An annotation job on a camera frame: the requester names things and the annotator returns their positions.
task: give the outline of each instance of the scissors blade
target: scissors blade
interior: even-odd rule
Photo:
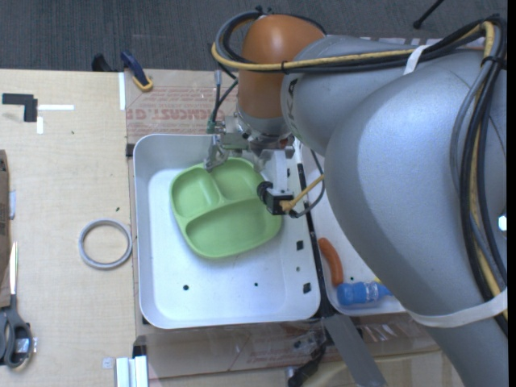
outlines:
[[[18,242],[13,242],[13,248],[10,250],[9,259],[9,281],[10,293],[16,294],[16,273],[18,272]]]

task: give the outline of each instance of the scissors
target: scissors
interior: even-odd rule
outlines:
[[[16,311],[16,273],[18,270],[18,243],[10,251],[10,305],[0,308],[0,364],[20,366],[31,354],[31,329]]]

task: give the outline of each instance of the gray floor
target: gray floor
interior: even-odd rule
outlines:
[[[493,13],[507,17],[508,0],[445,0],[412,27],[436,0],[0,0],[0,68],[91,70],[103,53],[121,69],[122,50],[145,68],[211,70],[208,51],[218,28],[257,5],[305,15],[330,34],[440,38]]]

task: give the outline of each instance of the white plastic tray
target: white plastic tray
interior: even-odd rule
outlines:
[[[317,179],[319,171],[315,165],[314,158],[310,149],[302,147],[301,150],[303,167],[305,169],[306,184],[309,185]],[[319,163],[324,167],[324,157],[317,155]],[[315,200],[320,191],[320,186],[313,188],[308,196],[311,202]],[[337,219],[331,211],[330,203],[326,193],[321,202],[311,211],[314,221],[314,230],[317,238],[327,238],[339,253],[340,261],[343,265],[344,282],[352,284],[353,282],[373,281],[376,276],[373,271],[366,265],[351,245],[346,235],[340,228]],[[327,287],[328,298],[333,307],[346,315],[365,316],[374,314],[388,314],[405,311],[403,306],[395,297],[383,297],[379,302],[370,304],[357,304],[355,306],[341,306],[337,299],[337,289],[331,284],[330,267],[324,257],[322,258],[322,271],[324,274],[324,283]]]
[[[209,144],[209,135],[148,135],[135,146],[143,316],[163,329],[310,318],[319,307],[320,289],[304,217],[283,217],[275,238],[221,260],[197,256],[184,241],[169,202],[170,182],[202,162]],[[294,175],[289,188],[299,191],[296,160],[289,165]]]

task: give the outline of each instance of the green divided tray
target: green divided tray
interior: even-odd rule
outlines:
[[[229,158],[207,172],[197,164],[170,184],[170,202],[186,242],[200,256],[220,258],[256,248],[273,238],[281,217],[258,198],[263,177],[251,162]]]

